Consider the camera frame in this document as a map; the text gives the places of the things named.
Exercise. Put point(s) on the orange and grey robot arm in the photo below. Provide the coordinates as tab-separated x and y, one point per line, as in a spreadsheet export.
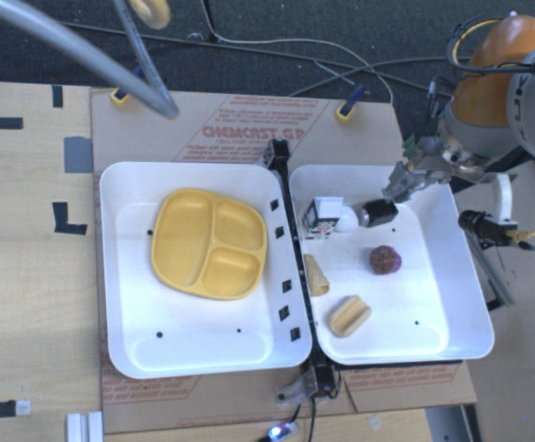
488	90

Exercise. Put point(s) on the tan ice cream cone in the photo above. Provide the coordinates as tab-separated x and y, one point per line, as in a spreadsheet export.
315	276

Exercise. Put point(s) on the purple brown doughnut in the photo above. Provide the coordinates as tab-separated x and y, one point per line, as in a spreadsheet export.
385	260

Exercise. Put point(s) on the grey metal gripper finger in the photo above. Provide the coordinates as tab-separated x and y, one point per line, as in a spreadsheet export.
412	189
397	178

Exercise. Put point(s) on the brown cardboard board, red print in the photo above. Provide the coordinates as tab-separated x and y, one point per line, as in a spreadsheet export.
230	122

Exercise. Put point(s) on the tan bread bun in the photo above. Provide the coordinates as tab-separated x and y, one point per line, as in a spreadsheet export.
348	316

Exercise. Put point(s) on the white carton, red green print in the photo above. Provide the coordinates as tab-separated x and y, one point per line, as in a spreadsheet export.
322	221

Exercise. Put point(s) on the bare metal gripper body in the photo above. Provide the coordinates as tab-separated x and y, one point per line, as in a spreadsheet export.
437	164

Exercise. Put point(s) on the white egg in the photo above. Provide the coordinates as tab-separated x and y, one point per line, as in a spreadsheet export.
347	221

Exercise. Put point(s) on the black cylinder on white bracket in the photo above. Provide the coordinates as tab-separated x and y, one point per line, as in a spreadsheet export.
483	226

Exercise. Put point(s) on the white plastic tray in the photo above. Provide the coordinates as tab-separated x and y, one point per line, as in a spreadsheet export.
410	320
193	339

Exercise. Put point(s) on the yellow divided plate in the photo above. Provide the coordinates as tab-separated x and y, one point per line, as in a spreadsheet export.
189	242

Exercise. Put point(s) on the black can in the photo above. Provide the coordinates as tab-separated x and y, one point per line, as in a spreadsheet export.
380	213

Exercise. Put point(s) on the thin black rod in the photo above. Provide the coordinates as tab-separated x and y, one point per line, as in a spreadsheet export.
300	265

